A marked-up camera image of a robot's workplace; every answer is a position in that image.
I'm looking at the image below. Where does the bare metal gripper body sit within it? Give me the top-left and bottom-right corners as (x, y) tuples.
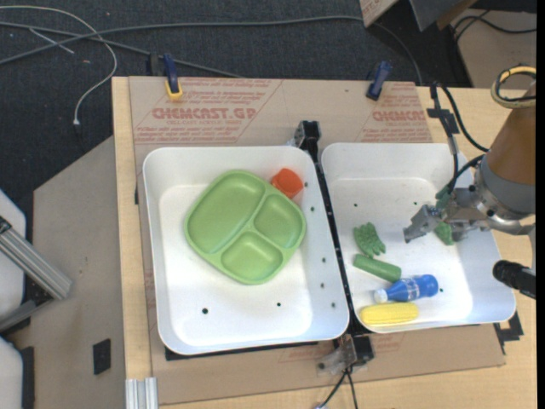
(440, 185), (536, 237)

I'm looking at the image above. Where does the small green toy piece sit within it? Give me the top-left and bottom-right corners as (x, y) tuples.
(433, 221), (457, 247)

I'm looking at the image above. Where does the white plastic tray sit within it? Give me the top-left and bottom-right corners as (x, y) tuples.
(319, 141), (518, 335)
(141, 144), (352, 356)

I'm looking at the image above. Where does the green ribbed toy vegetable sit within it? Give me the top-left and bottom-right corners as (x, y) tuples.
(352, 222), (387, 259)

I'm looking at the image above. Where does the green toy cucumber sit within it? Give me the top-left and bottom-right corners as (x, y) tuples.
(352, 253), (403, 284)

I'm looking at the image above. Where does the blue toy bottle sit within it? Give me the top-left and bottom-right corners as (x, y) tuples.
(373, 274), (440, 305)

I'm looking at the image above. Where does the thin black rod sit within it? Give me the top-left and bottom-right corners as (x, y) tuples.
(309, 141), (356, 337)

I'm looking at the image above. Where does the yellow toy corn cob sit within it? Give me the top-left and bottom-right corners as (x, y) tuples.
(358, 302), (420, 327)

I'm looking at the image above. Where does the orange toy cup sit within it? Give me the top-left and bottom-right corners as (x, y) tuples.
(270, 167), (305, 200)

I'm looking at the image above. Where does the green divided plate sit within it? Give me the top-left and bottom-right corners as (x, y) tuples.
(183, 168), (308, 286)

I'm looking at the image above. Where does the brown cardboard board red print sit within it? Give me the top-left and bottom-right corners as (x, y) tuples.
(127, 76), (508, 406)

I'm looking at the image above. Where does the black cylinder on white bracket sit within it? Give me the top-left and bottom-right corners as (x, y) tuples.
(489, 218), (537, 300)

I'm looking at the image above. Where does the black block with thin wires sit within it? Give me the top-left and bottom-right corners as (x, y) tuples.
(316, 334), (376, 377)
(293, 119), (322, 151)

